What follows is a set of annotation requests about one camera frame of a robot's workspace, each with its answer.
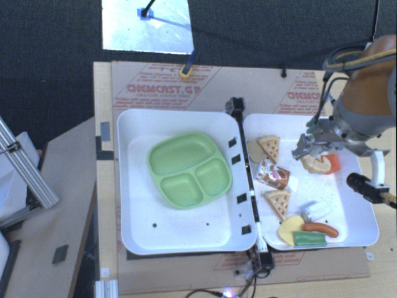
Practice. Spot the orange cube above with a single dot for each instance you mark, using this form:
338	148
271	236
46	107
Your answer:
332	163

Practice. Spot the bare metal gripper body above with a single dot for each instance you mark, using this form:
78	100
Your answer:
332	132

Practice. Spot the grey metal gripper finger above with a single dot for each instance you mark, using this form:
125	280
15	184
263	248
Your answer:
305	141
299	153

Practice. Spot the beige toy croissant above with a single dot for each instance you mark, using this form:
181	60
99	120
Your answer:
314	165

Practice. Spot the brown cardboard board red print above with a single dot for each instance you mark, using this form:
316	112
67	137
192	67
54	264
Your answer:
201	82

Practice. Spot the green divided plate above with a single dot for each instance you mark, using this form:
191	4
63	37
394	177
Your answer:
186	169

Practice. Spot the thin black and white rod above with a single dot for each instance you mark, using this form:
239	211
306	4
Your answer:
248	172

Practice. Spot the brown and white carton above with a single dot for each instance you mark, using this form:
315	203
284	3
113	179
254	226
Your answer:
274	175

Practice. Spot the white plastic tray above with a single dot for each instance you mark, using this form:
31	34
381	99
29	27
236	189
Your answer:
325	194
139	228

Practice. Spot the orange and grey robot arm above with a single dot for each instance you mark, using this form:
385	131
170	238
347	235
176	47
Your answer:
369	82

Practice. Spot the orange toy sausage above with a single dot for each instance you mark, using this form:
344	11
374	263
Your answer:
321	228

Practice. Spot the green toy pepper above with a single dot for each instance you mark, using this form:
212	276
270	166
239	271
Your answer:
310	238

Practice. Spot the black cylinder on white bracket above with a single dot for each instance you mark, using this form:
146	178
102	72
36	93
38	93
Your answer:
363	185

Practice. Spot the yellow toy cheese slice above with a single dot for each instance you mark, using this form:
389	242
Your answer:
288	228

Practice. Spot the white plastic bottle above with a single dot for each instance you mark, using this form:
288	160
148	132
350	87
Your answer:
318	210

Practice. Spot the toy pizza slice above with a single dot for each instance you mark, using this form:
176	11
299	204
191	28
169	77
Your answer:
270	146
279	202

